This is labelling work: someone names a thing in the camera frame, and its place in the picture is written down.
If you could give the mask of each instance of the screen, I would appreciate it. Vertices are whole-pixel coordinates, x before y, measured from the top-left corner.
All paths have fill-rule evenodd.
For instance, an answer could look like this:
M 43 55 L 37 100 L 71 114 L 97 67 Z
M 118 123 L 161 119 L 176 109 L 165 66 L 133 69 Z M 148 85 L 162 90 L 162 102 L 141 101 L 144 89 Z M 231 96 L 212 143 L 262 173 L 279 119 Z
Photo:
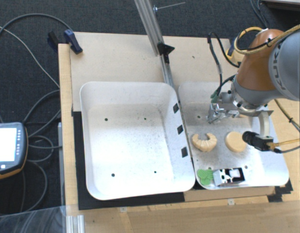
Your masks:
M 15 160 L 16 135 L 16 128 L 0 128 L 0 162 Z

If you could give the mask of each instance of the white cable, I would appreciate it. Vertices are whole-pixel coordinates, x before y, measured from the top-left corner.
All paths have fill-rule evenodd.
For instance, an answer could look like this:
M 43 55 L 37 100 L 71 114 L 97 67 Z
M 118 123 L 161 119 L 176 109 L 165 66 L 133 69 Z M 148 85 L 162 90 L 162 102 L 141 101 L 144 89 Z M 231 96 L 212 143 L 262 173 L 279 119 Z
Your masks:
M 9 33 L 10 35 L 14 36 L 17 40 L 19 40 L 24 47 L 28 50 L 28 52 L 31 54 L 31 56 L 33 57 L 33 59 L 35 60 L 35 62 L 38 64 L 38 66 L 42 69 L 42 71 L 57 85 L 57 87 L 59 88 L 59 84 L 52 78 L 52 76 L 50 74 L 48 74 L 47 71 L 45 71 L 45 69 L 41 66 L 41 64 L 38 62 L 38 60 L 36 59 L 36 57 L 34 56 L 34 54 L 31 52 L 31 50 L 29 49 L 29 47 L 25 44 L 25 42 L 23 42 L 19 37 L 17 37 L 15 34 L 13 34 L 12 32 L 4 29 L 4 31 L 6 31 L 7 33 Z

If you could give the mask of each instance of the blue connector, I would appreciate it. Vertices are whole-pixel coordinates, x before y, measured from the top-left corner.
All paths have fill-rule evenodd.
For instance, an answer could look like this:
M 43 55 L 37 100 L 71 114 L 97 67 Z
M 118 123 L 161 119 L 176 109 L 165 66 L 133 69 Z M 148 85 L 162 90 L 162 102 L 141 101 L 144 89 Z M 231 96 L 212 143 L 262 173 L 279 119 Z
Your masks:
M 72 49 L 72 51 L 74 51 L 75 54 L 79 54 L 83 51 L 83 49 L 79 46 L 79 43 L 73 31 L 71 31 L 70 29 L 65 30 L 64 37 L 67 43 L 71 44 L 70 48 Z

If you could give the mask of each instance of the black corner bracket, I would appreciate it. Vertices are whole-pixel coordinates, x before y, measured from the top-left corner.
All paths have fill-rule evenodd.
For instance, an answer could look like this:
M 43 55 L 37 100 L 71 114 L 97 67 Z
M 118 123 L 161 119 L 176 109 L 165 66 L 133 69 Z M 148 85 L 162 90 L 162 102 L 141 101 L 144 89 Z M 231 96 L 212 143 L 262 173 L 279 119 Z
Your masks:
M 285 186 L 283 187 L 276 186 L 275 194 L 268 195 L 267 199 L 269 202 L 282 202 L 283 201 L 282 194 L 291 194 L 291 191 L 293 191 L 293 189 L 292 189 L 291 181 L 289 179 L 288 182 L 285 184 Z
M 160 55 L 163 55 L 164 61 L 166 64 L 169 64 L 169 57 L 168 55 L 175 49 L 174 47 L 171 47 L 169 45 L 165 45 L 163 42 L 159 42 L 158 45 L 158 50 Z

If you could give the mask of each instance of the round beige toy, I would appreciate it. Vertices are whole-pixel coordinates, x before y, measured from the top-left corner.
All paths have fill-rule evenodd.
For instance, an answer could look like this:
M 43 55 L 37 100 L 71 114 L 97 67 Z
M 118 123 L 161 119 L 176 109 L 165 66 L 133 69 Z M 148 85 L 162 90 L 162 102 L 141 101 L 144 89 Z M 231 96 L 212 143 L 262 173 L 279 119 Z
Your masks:
M 235 131 L 227 134 L 225 143 L 229 150 L 237 153 L 244 151 L 247 145 L 242 139 L 242 134 Z
M 192 137 L 193 145 L 202 152 L 210 152 L 217 145 L 217 138 L 212 133 L 207 133 L 206 135 L 208 140 L 200 140 L 198 134 Z

